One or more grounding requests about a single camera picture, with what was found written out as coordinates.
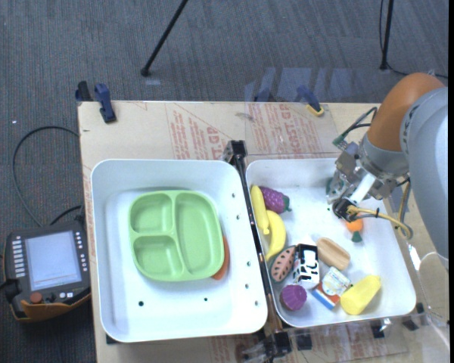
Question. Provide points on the black tripod leg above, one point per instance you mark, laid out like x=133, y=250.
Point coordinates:
x=170, y=28

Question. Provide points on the white plastic tray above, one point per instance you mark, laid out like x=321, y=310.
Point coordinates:
x=374, y=255
x=181, y=308

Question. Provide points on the orange carrot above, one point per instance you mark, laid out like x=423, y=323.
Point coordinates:
x=225, y=263

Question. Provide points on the pink watermelon slice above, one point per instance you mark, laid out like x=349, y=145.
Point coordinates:
x=283, y=265

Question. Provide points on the purple grapes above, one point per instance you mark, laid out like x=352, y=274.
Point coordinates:
x=274, y=199

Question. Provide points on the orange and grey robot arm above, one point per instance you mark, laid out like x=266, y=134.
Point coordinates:
x=420, y=134

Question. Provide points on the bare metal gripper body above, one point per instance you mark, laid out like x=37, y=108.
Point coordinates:
x=349, y=163

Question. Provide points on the purple cupcake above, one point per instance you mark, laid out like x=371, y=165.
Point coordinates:
x=293, y=297

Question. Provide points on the black stand pole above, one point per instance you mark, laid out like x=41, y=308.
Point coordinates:
x=388, y=25

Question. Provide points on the tan hot dog bun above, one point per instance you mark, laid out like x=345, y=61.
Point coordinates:
x=333, y=253

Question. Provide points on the pale yellow banana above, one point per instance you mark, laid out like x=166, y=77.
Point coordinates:
x=259, y=208

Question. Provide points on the green divided plate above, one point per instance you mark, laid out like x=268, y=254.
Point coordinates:
x=196, y=225

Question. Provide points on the black and white milk carton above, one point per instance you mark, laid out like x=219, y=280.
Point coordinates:
x=306, y=267

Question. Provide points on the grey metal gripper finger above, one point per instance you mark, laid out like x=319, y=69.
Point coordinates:
x=336, y=187
x=347, y=192

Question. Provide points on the brown cardboard board red print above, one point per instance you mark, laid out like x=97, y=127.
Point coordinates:
x=155, y=134

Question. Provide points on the orange fruit with green leaf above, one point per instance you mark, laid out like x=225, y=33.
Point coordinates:
x=355, y=226

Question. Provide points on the white orange blue packet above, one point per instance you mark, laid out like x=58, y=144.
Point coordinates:
x=331, y=287

